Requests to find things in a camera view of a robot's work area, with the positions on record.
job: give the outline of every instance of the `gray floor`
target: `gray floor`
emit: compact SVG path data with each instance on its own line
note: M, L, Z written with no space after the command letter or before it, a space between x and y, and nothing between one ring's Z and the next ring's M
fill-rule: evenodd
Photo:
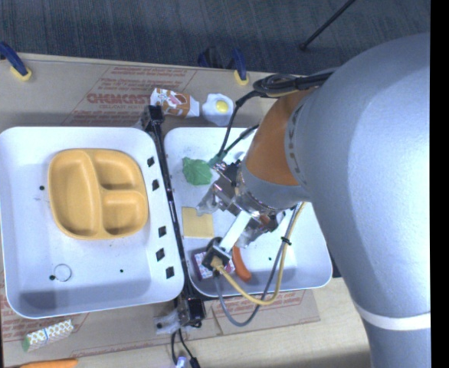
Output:
M405 35L430 31L431 0L0 0L0 41L17 51L196 65L240 48L252 71L312 74Z

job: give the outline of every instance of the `white bottle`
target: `white bottle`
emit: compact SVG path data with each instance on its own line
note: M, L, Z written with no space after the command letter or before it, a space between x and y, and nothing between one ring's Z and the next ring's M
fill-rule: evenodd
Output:
M202 104L202 116L219 127L228 125L233 114L233 101L223 94L209 94Z

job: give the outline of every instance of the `gray tube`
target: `gray tube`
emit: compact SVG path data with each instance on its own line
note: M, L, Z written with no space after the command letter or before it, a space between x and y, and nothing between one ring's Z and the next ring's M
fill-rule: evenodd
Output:
M363 310L430 313L429 51L420 34L373 48L307 98L286 153ZM364 321L376 367L431 366L431 329Z

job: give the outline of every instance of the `drain hole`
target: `drain hole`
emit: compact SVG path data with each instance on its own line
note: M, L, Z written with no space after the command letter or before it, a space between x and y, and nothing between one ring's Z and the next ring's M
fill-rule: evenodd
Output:
M165 257L165 250L162 248L162 249L159 249L157 252L156 252L156 260L157 261L161 261L163 258Z
M175 275L173 267L169 267L166 269L166 279L169 279Z

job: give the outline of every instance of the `black pole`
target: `black pole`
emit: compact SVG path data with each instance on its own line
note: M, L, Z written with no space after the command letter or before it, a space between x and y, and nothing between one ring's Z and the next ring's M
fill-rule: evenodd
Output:
M318 30L316 30L311 37L309 37L305 42L300 44L300 49L302 51L305 51L308 45L320 35L320 33L325 30L327 27L329 27L333 21L335 21L350 5L352 5L353 2L356 0L348 0L347 3L345 3L335 14L332 15L332 17L326 21Z

